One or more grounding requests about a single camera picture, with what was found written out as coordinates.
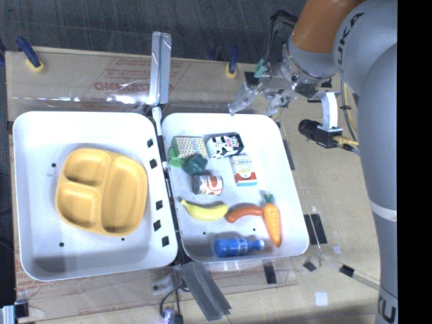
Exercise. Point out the black and white cow carton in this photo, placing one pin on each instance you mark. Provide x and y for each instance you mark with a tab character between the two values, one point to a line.
222	145

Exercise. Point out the yellow banana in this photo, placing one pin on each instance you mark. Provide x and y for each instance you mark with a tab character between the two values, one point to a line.
204	212

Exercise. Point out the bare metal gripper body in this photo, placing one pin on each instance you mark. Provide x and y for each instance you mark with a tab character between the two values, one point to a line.
281	84

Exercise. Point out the red and white can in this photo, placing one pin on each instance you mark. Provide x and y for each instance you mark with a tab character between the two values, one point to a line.
209	185

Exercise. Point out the black cylinder on white bracket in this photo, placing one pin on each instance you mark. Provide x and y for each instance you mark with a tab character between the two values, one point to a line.
320	132

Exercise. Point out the white and red carton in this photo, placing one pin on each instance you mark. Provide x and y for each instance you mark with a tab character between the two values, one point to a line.
243	171

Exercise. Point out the blue bottle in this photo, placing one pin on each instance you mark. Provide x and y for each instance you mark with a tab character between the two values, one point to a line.
233	247

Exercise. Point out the light green toy vegetable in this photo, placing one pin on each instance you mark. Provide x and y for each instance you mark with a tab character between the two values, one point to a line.
175	160

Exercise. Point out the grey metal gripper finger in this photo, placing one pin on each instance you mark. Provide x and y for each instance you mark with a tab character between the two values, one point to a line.
244	97
276	102

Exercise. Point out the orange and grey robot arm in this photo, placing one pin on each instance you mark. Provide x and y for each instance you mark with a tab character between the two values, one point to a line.
374	79

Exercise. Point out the white plastic tray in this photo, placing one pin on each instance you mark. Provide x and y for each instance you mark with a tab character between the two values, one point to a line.
37	187
290	221

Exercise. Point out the dark green broccoli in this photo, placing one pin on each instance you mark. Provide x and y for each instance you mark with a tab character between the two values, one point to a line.
195	165

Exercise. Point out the yellow divided plate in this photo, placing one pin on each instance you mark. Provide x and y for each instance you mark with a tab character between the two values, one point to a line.
125	194

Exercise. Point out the brown cardboard board, red print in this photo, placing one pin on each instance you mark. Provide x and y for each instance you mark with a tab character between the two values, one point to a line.
334	194

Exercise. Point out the orange carrot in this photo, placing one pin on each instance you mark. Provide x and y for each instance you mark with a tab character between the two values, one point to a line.
272	219

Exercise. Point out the orange sausage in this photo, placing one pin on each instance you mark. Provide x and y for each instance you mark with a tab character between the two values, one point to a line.
243	213

